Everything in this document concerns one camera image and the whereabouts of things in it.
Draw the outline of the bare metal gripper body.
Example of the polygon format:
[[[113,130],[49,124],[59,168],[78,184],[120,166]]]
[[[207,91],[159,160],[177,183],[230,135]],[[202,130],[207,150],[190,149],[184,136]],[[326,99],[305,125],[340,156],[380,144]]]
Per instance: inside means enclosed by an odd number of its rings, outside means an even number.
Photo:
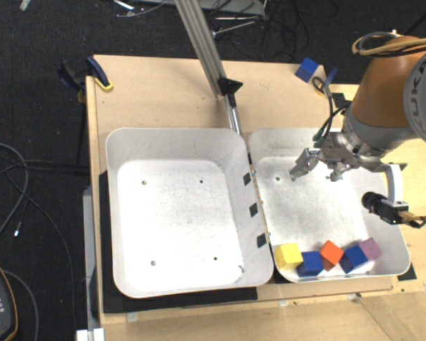
[[[319,160],[334,171],[359,167],[375,171],[386,154],[386,150],[365,144],[355,134],[331,131],[319,150]]]

